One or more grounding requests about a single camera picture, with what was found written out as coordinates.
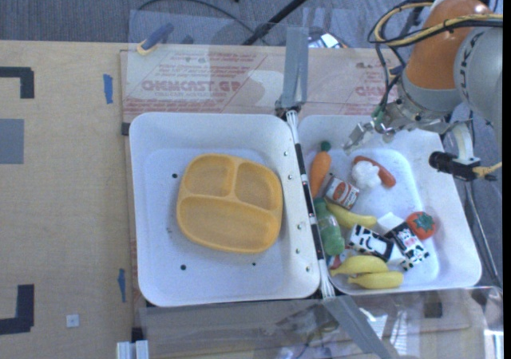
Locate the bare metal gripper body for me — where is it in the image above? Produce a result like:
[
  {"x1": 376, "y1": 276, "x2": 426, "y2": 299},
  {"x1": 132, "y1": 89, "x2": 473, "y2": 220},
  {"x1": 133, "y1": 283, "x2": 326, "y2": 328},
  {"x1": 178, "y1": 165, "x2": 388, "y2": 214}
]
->
[{"x1": 373, "y1": 100, "x2": 455, "y2": 144}]

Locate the white lumpy toy food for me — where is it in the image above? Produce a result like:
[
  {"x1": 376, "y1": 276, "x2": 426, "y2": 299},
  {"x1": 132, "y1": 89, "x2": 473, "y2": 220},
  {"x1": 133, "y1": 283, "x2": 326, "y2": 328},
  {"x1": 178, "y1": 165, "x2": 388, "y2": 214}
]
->
[{"x1": 351, "y1": 160, "x2": 382, "y2": 191}]

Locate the orange carrot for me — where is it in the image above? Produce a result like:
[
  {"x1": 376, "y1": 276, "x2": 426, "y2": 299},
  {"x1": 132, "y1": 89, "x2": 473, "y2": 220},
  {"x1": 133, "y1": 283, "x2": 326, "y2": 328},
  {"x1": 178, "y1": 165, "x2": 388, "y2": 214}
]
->
[{"x1": 309, "y1": 140, "x2": 333, "y2": 199}]

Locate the red sausage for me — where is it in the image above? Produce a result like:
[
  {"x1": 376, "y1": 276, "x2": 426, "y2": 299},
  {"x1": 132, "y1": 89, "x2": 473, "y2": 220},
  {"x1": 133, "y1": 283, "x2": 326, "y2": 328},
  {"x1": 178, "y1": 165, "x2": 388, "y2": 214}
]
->
[{"x1": 353, "y1": 155, "x2": 398, "y2": 189}]

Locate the small can with tomato label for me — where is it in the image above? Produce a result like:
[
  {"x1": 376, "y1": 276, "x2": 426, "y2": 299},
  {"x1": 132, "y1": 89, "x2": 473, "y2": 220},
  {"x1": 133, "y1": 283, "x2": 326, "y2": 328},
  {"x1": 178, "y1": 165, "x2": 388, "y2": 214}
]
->
[{"x1": 322, "y1": 175, "x2": 361, "y2": 211}]

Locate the yellow banana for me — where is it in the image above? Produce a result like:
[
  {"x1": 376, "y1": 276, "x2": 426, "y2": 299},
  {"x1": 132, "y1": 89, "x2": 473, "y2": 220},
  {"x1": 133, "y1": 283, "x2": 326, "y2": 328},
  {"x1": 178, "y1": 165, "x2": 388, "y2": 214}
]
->
[
  {"x1": 323, "y1": 197, "x2": 378, "y2": 231},
  {"x1": 329, "y1": 254, "x2": 390, "y2": 278},
  {"x1": 347, "y1": 270, "x2": 406, "y2": 291}
]

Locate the green bottle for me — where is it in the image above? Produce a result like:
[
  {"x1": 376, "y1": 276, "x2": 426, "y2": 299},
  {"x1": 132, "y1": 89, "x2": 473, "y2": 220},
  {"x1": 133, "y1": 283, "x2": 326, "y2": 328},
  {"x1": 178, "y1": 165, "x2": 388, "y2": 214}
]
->
[{"x1": 312, "y1": 197, "x2": 346, "y2": 257}]

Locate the black and white carton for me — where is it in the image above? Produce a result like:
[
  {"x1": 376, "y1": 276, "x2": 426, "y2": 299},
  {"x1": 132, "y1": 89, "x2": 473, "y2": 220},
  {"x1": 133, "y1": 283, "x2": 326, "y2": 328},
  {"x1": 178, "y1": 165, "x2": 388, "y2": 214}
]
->
[{"x1": 346, "y1": 223, "x2": 395, "y2": 262}]

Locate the red tomato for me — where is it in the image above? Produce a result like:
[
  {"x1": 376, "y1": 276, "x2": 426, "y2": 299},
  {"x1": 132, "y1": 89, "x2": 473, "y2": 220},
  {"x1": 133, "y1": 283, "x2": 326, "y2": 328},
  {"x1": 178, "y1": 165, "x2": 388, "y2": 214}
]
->
[{"x1": 406, "y1": 211, "x2": 438, "y2": 241}]

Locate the white carton with cow print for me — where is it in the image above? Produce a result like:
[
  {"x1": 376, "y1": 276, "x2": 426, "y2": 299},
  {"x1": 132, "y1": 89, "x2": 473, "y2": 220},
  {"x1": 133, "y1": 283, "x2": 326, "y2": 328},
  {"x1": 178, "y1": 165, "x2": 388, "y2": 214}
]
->
[{"x1": 376, "y1": 211, "x2": 432, "y2": 271}]

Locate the white plastic tray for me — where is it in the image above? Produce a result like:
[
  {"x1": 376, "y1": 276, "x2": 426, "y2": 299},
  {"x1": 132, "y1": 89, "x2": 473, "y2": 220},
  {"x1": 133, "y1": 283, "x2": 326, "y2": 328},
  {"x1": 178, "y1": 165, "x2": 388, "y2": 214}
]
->
[
  {"x1": 297, "y1": 113, "x2": 483, "y2": 297},
  {"x1": 128, "y1": 111, "x2": 322, "y2": 308}
]

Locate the yellow divided plate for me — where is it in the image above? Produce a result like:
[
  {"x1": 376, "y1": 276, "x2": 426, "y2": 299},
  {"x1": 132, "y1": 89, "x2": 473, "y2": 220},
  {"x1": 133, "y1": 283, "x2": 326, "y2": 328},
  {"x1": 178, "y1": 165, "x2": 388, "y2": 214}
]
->
[{"x1": 176, "y1": 152, "x2": 285, "y2": 254}]

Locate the brown cardboard board, red print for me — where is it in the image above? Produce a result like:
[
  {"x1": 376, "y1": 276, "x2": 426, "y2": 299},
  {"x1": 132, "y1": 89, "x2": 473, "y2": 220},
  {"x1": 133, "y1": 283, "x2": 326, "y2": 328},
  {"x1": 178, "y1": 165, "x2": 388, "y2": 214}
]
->
[{"x1": 119, "y1": 42, "x2": 472, "y2": 334}]

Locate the black cylinder on white bracket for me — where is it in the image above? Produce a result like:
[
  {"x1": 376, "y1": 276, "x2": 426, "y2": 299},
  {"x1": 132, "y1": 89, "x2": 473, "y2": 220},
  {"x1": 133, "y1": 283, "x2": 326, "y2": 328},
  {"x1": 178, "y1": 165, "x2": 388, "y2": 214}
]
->
[{"x1": 428, "y1": 121, "x2": 483, "y2": 183}]

